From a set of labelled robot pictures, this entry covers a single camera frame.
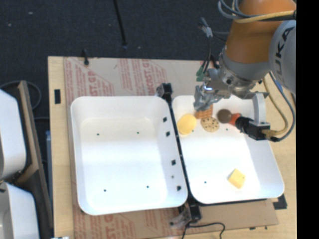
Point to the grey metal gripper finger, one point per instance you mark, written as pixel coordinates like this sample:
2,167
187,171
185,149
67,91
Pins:
199,99
209,101

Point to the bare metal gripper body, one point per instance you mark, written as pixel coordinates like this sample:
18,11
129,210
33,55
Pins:
224,83

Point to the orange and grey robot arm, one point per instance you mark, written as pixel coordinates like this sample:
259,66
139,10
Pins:
251,38

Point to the orange square waffle cracker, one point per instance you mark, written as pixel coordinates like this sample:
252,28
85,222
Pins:
205,114

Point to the brown round toy food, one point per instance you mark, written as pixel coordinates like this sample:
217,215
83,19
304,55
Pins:
224,116

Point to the chocolate chip biscuit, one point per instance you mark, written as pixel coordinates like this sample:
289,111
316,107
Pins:
210,124

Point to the yellow round bun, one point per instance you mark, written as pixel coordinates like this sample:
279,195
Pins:
187,124

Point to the orange toy food piece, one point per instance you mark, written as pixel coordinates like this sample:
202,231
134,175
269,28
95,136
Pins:
235,118

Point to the thin black rod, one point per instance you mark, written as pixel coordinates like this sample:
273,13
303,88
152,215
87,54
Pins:
180,143

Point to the white plastic tray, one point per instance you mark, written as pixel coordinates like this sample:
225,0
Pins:
224,155
124,155

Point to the brown cardboard board red print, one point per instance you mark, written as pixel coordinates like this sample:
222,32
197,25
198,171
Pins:
139,73

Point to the yellow cheese wedge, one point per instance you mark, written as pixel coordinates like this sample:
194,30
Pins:
236,178

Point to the black cylinder on white bracket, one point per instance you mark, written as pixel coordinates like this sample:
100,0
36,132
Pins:
256,129

